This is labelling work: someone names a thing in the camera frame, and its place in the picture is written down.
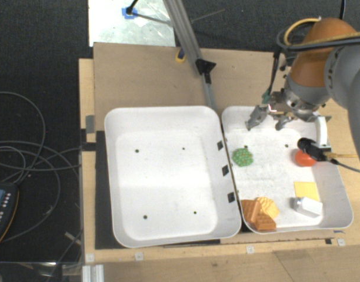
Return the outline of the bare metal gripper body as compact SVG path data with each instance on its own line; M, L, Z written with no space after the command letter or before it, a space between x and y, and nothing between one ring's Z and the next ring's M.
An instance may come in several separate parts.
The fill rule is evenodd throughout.
M313 122L319 114L318 107L309 104L297 96L292 90L272 92L269 101L269 114L276 120L290 122L296 119Z

